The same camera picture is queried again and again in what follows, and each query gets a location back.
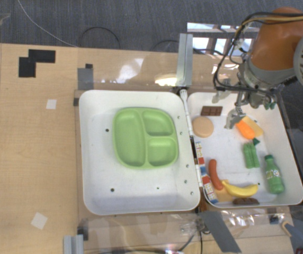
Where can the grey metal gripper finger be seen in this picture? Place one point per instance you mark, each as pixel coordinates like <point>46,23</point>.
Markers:
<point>230,121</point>
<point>240,113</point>

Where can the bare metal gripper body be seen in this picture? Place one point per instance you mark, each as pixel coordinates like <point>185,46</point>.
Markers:
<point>256,89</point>

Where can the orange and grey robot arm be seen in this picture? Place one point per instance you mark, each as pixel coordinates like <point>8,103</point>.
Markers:
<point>276,44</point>

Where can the orange carrot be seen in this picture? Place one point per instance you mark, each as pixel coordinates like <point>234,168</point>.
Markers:
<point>245,130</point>

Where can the brown chocolate bar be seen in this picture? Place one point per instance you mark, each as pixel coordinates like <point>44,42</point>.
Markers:
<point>211,111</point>

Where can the pale yellow cheese wedge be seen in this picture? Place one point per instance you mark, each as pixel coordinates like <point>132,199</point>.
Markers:
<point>257,129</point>

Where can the tan round biscuit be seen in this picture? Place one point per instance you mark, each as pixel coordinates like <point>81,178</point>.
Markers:
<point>203,127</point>

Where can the white plastic tray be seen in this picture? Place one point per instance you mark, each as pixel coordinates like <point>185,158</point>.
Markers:
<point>101,184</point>
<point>231,152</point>

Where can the green asparagus bundle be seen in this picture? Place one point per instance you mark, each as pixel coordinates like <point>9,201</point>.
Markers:
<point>251,155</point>

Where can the white printed carton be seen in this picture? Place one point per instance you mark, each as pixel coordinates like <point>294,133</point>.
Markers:
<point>209,190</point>
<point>200,157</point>

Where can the red sausage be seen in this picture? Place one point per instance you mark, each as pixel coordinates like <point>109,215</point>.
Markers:
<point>215,174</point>

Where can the yellow banana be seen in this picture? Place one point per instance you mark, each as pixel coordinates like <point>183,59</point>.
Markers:
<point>242,190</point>

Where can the green bottle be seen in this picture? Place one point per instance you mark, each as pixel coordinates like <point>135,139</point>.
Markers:
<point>274,177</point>

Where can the yellow cheese slice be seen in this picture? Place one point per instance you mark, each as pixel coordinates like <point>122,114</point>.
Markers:
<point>223,196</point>

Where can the brown oblong toy food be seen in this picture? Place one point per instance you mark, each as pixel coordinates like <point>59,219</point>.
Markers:
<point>245,201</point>

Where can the green divided plate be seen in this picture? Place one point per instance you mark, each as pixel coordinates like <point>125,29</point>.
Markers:
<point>129,139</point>

